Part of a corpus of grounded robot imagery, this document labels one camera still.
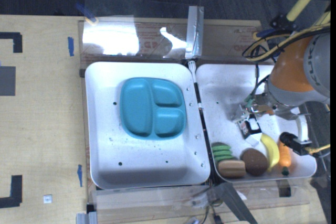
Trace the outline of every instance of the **orange carrot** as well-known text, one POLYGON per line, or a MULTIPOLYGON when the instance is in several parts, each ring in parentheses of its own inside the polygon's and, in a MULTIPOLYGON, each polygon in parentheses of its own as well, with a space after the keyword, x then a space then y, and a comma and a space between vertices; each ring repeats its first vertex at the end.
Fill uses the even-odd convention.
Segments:
POLYGON ((287 147, 283 142, 279 141, 279 153, 280 160, 279 165, 282 167, 282 174, 287 176, 289 174, 288 167, 291 165, 291 156, 289 152, 289 147, 287 147))

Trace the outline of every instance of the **wooden table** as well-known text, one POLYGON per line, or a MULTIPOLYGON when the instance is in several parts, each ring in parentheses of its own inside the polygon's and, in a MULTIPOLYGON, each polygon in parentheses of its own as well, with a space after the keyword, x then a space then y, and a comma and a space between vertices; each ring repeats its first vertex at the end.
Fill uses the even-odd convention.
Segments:
MULTIPOLYGON (((15 96, 0 96, 0 197, 12 175, 23 176, 19 207, 0 209, 0 223, 75 223, 88 200, 79 32, 82 17, 0 16, 0 31, 20 32, 23 53, 0 39, 2 66, 16 67, 15 96), (74 41, 74 55, 68 48, 74 41), (82 187, 77 174, 82 166, 82 187), (52 195, 52 203, 44 203, 52 195)), ((326 223, 317 192, 304 185, 304 205, 253 209, 260 223, 326 223)), ((226 223, 237 222, 231 213, 226 223)), ((169 224, 173 220, 146 223, 169 224)), ((206 223, 213 223, 211 217, 206 223)))

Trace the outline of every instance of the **gray square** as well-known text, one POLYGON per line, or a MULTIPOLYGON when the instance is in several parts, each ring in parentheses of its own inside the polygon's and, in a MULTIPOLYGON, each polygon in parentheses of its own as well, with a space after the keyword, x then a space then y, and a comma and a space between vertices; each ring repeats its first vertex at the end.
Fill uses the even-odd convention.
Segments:
POLYGON ((0 66, 0 96, 15 96, 15 67, 0 66))

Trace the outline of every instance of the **yellow banana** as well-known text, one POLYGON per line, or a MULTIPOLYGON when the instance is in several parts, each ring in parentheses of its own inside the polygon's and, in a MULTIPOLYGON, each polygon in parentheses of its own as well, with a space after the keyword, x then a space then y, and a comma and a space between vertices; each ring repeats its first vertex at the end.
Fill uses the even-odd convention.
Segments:
POLYGON ((265 145, 268 152, 268 169, 267 171, 271 171, 272 168, 279 162, 280 153, 277 143, 267 134, 261 135, 261 142, 265 145))

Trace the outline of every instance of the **blue plate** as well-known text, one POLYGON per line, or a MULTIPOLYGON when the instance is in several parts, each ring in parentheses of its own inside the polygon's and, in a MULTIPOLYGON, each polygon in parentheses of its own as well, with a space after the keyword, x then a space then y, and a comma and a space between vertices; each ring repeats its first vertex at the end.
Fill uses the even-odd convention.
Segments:
POLYGON ((135 138, 175 138, 186 125, 182 91, 168 80, 129 79, 121 89, 120 119, 124 130, 135 138))

